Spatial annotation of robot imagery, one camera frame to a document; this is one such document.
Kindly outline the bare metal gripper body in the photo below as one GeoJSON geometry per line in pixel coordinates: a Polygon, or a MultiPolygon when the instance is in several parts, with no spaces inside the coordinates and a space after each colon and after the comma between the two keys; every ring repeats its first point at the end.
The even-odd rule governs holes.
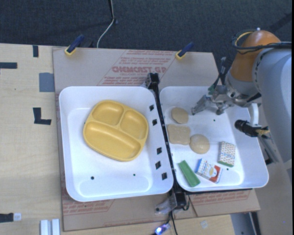
{"type": "Polygon", "coordinates": [[[216,85],[210,87],[210,95],[212,101],[218,106],[233,107],[235,105],[240,107],[248,107],[251,102],[248,102],[250,96],[238,92],[236,89],[227,87],[226,85],[216,85]]]}

